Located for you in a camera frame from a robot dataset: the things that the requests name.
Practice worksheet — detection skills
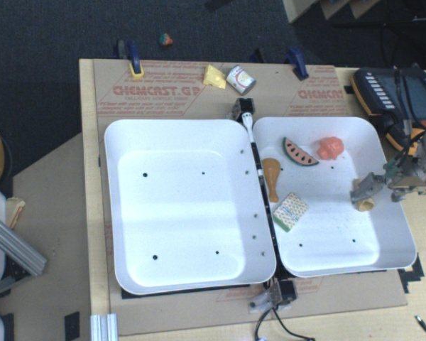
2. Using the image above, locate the thin black and white rod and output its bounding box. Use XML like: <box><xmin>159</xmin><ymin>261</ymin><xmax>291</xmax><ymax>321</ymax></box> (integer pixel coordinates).
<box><xmin>241</xmin><ymin>112</ymin><xmax>283</xmax><ymax>282</ymax></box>

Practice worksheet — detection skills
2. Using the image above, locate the brown cardboard board red print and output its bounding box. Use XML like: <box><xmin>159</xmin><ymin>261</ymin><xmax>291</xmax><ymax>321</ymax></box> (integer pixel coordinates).
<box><xmin>92</xmin><ymin>58</ymin><xmax>409</xmax><ymax>337</ymax></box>

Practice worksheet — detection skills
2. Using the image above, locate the small white can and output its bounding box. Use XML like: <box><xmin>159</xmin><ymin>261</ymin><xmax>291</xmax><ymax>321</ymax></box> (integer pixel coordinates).
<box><xmin>226</xmin><ymin>65</ymin><xmax>257</xmax><ymax>96</ymax></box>

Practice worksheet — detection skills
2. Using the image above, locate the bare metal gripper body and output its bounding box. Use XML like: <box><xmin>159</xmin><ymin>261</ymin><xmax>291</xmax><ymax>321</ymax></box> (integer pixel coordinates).
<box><xmin>383</xmin><ymin>156</ymin><xmax>426</xmax><ymax>202</ymax></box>

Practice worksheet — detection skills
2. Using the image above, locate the brown chicken drumstick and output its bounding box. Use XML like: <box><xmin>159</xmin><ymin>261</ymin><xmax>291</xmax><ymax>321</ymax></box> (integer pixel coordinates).
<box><xmin>261</xmin><ymin>157</ymin><xmax>283</xmax><ymax>203</ymax></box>

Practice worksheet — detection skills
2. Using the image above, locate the white patterned packet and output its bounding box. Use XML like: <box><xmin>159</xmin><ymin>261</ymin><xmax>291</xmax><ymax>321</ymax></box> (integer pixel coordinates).
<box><xmin>272</xmin><ymin>191</ymin><xmax>310</xmax><ymax>233</ymax></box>

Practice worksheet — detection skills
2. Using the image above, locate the yellow cheese wedge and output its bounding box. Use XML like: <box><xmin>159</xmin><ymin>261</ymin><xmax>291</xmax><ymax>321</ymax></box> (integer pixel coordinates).
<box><xmin>202</xmin><ymin>64</ymin><xmax>228</xmax><ymax>91</ymax></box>

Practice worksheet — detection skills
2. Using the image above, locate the white plastic tray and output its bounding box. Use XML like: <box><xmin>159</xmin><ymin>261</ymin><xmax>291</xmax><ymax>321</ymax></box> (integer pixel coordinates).
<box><xmin>103</xmin><ymin>118</ymin><xmax>278</xmax><ymax>296</ymax></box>
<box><xmin>251</xmin><ymin>116</ymin><xmax>418</xmax><ymax>278</ymax></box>

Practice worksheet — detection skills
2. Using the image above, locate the pink lumpy toy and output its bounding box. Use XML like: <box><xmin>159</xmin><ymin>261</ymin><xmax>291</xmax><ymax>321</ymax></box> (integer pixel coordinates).
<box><xmin>317</xmin><ymin>136</ymin><xmax>344</xmax><ymax>161</ymax></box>

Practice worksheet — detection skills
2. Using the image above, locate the tan toy pastry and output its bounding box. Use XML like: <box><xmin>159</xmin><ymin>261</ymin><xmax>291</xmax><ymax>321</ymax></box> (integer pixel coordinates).
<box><xmin>351</xmin><ymin>178</ymin><xmax>376</xmax><ymax>212</ymax></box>

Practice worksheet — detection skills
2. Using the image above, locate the black block with thin wires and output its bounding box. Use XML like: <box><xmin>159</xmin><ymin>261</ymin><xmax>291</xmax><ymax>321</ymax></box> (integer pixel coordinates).
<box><xmin>226</xmin><ymin>97</ymin><xmax>256</xmax><ymax>120</ymax></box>
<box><xmin>248</xmin><ymin>278</ymin><xmax>299</xmax><ymax>314</ymax></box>

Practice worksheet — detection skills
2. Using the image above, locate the red watermelon slice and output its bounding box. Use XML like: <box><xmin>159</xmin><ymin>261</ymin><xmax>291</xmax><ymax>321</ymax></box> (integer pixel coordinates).
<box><xmin>282</xmin><ymin>136</ymin><xmax>320</xmax><ymax>167</ymax></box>

